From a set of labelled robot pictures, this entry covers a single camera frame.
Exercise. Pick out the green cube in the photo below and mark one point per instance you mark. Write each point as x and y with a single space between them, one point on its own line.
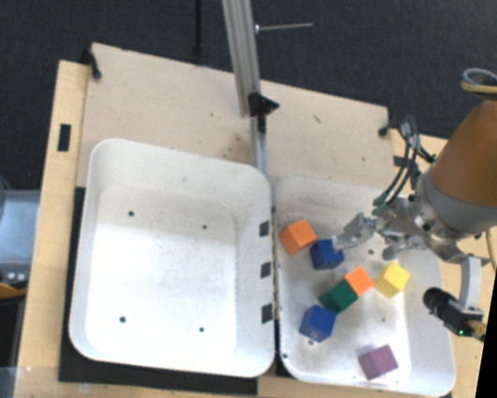
338 296

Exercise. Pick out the thin black and white rod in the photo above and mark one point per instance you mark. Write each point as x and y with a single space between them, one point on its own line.
276 284

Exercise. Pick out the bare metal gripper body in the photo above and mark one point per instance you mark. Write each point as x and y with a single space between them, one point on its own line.
419 228

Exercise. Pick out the orange cube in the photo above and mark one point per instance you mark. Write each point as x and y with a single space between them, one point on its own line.
296 237
359 280

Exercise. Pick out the blue cube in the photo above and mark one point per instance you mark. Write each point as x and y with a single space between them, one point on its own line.
324 258
317 322

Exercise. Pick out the purple cube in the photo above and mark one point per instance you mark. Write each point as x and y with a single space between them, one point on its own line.
378 362

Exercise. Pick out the black cylinder on white bracket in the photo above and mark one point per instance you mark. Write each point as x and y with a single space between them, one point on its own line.
441 306

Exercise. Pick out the yellow cube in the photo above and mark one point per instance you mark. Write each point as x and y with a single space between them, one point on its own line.
392 280

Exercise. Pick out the pale wood board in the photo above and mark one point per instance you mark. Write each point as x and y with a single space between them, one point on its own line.
175 104

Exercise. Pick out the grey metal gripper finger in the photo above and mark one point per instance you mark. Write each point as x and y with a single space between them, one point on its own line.
356 231
395 250

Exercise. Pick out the white plastic tray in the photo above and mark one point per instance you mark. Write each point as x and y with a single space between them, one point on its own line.
170 265
345 353

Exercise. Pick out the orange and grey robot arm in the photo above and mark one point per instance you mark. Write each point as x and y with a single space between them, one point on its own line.
476 148

